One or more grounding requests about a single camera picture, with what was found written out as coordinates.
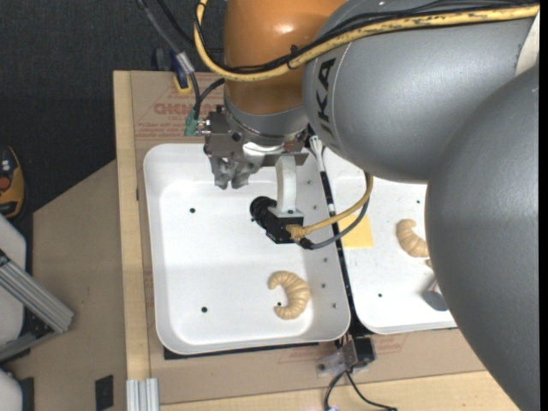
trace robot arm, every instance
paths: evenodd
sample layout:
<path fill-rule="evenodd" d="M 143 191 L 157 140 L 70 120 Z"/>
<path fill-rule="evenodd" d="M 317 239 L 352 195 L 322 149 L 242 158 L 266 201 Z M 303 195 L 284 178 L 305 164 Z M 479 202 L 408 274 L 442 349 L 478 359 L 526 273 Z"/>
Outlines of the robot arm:
<path fill-rule="evenodd" d="M 225 111 L 205 125 L 217 184 L 298 154 L 307 124 L 368 174 L 427 182 L 450 310 L 515 403 L 539 409 L 539 66 L 516 76 L 539 6 L 228 0 L 215 63 L 200 41 L 206 3 L 196 44 L 228 81 Z"/>

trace white bracket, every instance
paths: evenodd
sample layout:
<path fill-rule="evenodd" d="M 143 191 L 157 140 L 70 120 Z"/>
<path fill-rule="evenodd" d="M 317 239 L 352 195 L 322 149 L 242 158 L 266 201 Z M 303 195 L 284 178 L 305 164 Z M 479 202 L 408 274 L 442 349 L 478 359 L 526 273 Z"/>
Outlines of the white bracket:
<path fill-rule="evenodd" d="M 316 360 L 316 373 L 319 378 L 338 374 L 350 369 L 358 362 L 358 355 L 352 341 L 347 342 L 334 353 Z"/>
<path fill-rule="evenodd" d="M 297 164 L 293 154 L 282 154 L 276 161 L 277 205 L 271 212 L 277 217 L 297 217 Z"/>

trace croissant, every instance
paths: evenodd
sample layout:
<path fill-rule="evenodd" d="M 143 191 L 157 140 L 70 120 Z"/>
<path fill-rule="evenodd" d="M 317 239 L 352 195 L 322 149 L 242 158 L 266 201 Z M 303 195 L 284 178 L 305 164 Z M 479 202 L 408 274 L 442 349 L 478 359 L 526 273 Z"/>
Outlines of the croissant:
<path fill-rule="evenodd" d="M 282 285 L 288 296 L 287 306 L 274 306 L 274 312 L 281 319 L 296 319 L 307 307 L 310 300 L 310 288 L 302 278 L 288 271 L 274 272 L 268 279 L 268 288 Z"/>
<path fill-rule="evenodd" d="M 396 226 L 396 237 L 403 250 L 413 257 L 428 257 L 426 241 L 413 232 L 416 226 L 413 219 L 402 219 Z"/>

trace yellow sticky note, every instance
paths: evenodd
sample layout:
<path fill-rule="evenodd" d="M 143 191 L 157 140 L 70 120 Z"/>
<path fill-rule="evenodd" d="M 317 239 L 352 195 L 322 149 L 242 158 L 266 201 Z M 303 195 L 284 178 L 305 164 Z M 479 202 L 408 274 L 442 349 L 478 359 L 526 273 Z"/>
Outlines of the yellow sticky note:
<path fill-rule="evenodd" d="M 339 221 L 339 231 L 346 229 L 357 216 L 352 215 Z M 367 215 L 360 221 L 354 229 L 342 237 L 342 247 L 344 248 L 373 248 L 373 234 Z"/>

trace gray robot arm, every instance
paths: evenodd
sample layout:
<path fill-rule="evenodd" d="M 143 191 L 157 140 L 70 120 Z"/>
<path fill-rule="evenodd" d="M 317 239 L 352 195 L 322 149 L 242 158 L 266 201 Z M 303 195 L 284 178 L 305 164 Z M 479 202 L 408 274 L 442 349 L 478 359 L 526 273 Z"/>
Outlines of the gray robot arm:
<path fill-rule="evenodd" d="M 319 35 L 362 14 L 437 1 L 349 0 Z M 306 119 L 332 151 L 373 176 L 427 182 L 427 241 L 441 290 L 471 347 L 526 410 L 540 404 L 539 66 L 519 76 L 516 67 L 532 24 L 523 17 L 373 35 L 316 57 L 302 79 Z M 271 148 L 251 170 L 302 137 L 301 110 L 276 125 L 229 99 L 227 107 L 241 161 L 253 161 L 248 142 Z"/>

